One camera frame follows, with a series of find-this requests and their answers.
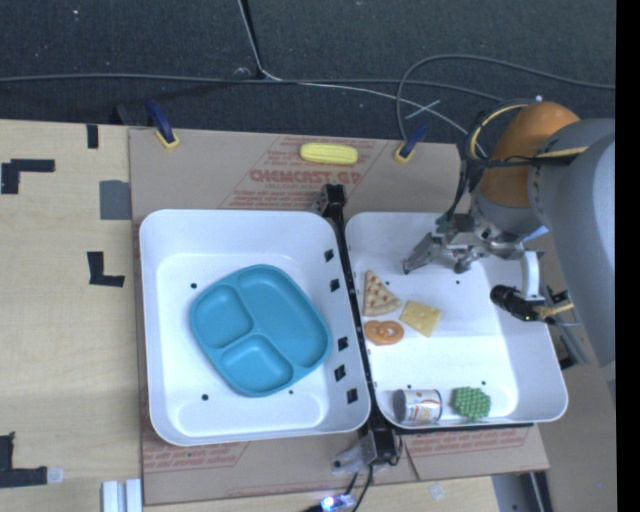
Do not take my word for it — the white plastic tray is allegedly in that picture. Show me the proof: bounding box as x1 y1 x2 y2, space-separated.
138 208 373 448
344 210 570 431

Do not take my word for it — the blue divided plate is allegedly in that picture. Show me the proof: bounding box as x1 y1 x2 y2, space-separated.
188 263 333 399

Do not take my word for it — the black cylinder on white bracket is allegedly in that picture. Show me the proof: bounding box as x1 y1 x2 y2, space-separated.
489 249 550 324

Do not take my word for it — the yellow cheese slice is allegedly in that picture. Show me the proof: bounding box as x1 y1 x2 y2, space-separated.
398 299 444 339

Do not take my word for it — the orange pretzel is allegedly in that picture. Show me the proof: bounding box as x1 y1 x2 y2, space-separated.
363 319 406 348

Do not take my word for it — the yellow corn cob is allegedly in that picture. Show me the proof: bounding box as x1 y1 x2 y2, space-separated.
299 142 360 167

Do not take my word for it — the small white can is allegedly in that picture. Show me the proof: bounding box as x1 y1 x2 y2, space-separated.
391 387 444 427

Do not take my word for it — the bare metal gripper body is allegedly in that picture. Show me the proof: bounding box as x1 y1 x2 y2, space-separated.
432 213 527 262

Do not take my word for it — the black block with thin wires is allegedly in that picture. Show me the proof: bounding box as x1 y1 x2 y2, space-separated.
366 426 402 467
313 183 348 218

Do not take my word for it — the brown cardboard board red print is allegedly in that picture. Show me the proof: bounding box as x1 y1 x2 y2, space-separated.
127 127 551 506

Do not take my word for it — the toy pizza slice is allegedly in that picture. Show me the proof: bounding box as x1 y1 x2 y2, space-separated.
362 269 404 318

